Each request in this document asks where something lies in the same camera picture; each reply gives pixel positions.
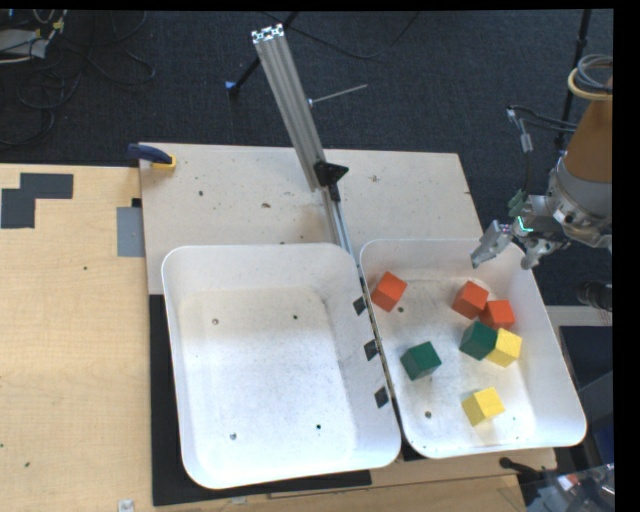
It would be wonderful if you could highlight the pale wood board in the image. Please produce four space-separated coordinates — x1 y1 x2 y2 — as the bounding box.
138 142 557 501

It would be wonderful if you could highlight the orange cube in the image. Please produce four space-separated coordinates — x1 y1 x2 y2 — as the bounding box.
370 270 409 314
478 299 517 332
451 280 490 321

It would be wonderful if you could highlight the green cube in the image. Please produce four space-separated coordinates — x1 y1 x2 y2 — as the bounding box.
399 340 443 382
458 320 499 362

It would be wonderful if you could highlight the yellow cube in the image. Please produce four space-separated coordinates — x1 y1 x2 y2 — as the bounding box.
485 327 524 369
460 385 507 428

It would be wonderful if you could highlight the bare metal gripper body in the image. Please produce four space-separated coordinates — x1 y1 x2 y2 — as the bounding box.
509 193 614 251

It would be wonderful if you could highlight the white plastic tray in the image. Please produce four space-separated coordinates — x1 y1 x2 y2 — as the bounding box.
358 237 588 460
160 242 403 491

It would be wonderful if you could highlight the black cylinder on white bracket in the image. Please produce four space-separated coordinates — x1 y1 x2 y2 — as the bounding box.
574 280 614 313

